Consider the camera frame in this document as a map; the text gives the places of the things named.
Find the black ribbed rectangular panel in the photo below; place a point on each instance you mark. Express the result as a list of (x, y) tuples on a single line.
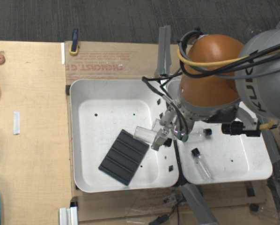
[(124, 157)]

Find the brown cardboard board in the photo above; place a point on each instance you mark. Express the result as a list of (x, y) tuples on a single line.
[(112, 62)]

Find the white plastic tray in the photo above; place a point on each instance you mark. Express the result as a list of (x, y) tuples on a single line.
[(226, 153), (107, 125)]

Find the clear bottle with black cap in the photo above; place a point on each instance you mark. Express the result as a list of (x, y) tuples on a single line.
[(254, 207), (202, 164), (207, 132), (142, 132)]

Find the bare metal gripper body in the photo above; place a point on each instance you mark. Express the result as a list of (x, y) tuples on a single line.
[(183, 122)]

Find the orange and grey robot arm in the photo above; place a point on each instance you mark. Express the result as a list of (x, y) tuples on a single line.
[(212, 90)]

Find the black cylinder on white bracket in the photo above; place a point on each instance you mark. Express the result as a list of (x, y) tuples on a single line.
[(233, 127)]

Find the thin black rod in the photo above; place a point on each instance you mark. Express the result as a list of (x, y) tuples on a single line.
[(178, 159)]

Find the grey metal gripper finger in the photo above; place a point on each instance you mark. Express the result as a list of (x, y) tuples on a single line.
[(168, 116), (159, 139)]

